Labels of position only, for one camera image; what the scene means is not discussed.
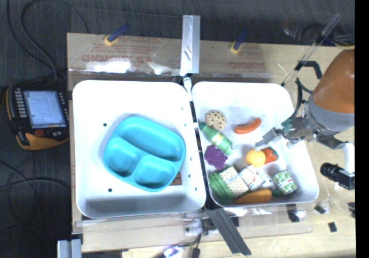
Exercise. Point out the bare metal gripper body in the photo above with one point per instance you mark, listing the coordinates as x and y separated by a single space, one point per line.
301 130

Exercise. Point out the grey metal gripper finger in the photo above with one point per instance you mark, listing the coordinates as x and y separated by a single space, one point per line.
266 143
271 134

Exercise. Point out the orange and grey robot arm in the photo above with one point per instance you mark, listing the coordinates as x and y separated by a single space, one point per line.
335 84

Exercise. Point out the red and green toy vegetable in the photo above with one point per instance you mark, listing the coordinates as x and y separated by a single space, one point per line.
271 154

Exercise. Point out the orange toy sausage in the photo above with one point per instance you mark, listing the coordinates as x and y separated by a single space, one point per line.
248 126

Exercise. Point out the white and red carton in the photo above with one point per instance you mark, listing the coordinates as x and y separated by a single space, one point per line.
252 177

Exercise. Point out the white plastic tray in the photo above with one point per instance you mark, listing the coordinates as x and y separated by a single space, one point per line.
259 98
95 101

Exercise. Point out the green peas can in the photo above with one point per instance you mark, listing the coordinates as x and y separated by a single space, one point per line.
284 182

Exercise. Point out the green plastic bottle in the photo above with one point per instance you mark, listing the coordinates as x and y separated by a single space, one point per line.
218 138

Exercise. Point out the yellow patterned carton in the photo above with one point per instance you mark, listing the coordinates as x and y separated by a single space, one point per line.
234 181

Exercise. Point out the purple toy grapes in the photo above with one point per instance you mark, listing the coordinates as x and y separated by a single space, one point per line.
215 157

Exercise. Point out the orange toy carrot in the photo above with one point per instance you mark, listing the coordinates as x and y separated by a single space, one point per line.
255 196

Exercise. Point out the tan chocolate chip biscuit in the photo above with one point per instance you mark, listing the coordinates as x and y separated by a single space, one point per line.
215 120

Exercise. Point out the green toy asparagus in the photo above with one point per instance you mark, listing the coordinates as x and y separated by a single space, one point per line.
220 189

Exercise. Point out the brown rectangular piece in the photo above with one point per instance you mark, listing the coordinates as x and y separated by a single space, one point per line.
177 179

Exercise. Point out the blue divided plate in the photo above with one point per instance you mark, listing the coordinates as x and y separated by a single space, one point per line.
144 153

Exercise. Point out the brown cardboard board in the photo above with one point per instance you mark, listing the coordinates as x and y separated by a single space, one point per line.
138 239

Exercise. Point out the black cylinder on white bracket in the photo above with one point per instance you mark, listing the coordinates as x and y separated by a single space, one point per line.
338 174

